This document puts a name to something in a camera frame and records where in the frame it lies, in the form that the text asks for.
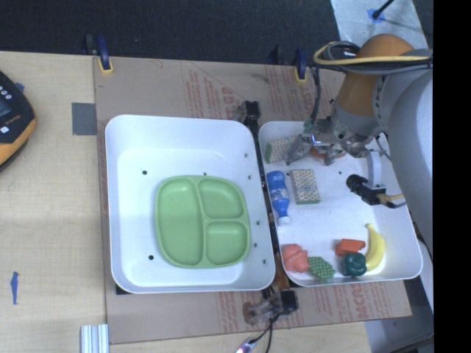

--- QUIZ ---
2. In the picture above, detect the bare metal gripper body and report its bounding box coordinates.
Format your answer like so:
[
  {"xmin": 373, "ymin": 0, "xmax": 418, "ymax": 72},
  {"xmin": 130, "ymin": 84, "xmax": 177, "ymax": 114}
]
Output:
[{"xmin": 303, "ymin": 118, "xmax": 372, "ymax": 160}]

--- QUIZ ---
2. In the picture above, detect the orange round toy food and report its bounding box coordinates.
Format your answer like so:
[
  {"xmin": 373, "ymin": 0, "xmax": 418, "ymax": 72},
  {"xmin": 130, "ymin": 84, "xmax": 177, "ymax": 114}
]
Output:
[{"xmin": 308, "ymin": 145, "xmax": 347, "ymax": 160}]

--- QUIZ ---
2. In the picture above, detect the yellow patterned carton green end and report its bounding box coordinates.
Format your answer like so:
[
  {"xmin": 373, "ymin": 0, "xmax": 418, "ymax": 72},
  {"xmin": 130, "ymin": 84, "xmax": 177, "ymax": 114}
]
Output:
[{"xmin": 264, "ymin": 135, "xmax": 300, "ymax": 165}]

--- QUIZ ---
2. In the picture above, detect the blue plastic bottle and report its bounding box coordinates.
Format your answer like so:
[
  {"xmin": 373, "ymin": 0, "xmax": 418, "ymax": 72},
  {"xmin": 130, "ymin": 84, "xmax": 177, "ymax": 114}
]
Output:
[{"xmin": 266, "ymin": 170, "xmax": 293, "ymax": 227}]

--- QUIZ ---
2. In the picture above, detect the thin black rod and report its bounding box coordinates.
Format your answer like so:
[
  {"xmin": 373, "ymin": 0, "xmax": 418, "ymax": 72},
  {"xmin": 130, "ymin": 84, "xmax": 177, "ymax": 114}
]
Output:
[{"xmin": 249, "ymin": 118, "xmax": 285, "ymax": 290}]

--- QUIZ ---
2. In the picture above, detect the white plastic tray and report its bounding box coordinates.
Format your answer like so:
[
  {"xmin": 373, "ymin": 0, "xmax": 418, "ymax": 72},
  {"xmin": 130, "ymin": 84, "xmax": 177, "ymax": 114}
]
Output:
[
  {"xmin": 257, "ymin": 120, "xmax": 424, "ymax": 288},
  {"xmin": 105, "ymin": 114, "xmax": 277, "ymax": 295}
]

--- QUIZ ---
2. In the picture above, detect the orange toy carrot piece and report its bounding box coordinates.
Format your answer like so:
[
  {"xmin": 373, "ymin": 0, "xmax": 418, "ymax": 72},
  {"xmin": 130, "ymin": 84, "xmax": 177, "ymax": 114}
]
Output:
[{"xmin": 334, "ymin": 238, "xmax": 367, "ymax": 258}]

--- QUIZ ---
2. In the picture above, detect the yellow banana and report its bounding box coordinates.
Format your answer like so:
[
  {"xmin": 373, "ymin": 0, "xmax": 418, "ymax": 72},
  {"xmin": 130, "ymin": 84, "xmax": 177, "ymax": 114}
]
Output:
[{"xmin": 364, "ymin": 222, "xmax": 387, "ymax": 272}]

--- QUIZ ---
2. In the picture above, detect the pink toy meat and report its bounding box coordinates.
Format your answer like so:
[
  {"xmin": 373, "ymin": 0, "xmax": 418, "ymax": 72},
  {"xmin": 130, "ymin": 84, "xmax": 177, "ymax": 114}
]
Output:
[{"xmin": 280, "ymin": 243, "xmax": 311, "ymax": 274}]

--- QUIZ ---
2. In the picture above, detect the dark green toy pepper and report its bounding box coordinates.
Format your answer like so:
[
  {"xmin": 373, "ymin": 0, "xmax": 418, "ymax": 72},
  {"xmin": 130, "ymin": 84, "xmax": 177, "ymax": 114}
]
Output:
[{"xmin": 339, "ymin": 252, "xmax": 368, "ymax": 277}]

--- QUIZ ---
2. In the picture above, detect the green patterned toy food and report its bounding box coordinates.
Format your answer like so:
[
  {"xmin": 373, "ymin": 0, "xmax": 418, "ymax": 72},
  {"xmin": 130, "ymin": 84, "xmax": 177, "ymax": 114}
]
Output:
[{"xmin": 307, "ymin": 256, "xmax": 337, "ymax": 283}]

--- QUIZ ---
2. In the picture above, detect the green divided plate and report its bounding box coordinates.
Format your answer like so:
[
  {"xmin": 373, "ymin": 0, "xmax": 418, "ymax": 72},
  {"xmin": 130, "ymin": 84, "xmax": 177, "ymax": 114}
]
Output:
[{"xmin": 154, "ymin": 174, "xmax": 252, "ymax": 270}]

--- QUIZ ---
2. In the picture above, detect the brown cardboard board red print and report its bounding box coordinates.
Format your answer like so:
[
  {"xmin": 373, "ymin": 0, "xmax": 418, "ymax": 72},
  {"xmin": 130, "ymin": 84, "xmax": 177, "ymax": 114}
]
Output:
[{"xmin": 92, "ymin": 56, "xmax": 414, "ymax": 345}]

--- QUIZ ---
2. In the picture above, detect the black block with thin wires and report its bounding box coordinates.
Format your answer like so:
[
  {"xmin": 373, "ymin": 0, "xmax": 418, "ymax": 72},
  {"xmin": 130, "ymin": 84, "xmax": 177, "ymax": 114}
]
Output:
[
  {"xmin": 242, "ymin": 288, "xmax": 300, "ymax": 325},
  {"xmin": 236, "ymin": 100, "xmax": 262, "ymax": 125}
]

